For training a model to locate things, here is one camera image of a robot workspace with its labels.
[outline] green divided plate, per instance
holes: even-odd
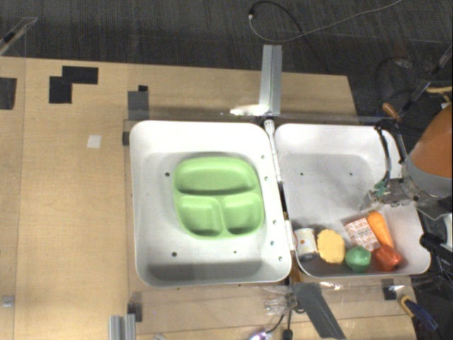
[[[255,170],[233,157],[182,161],[173,175],[176,214],[201,239],[251,234],[263,225],[264,205]]]

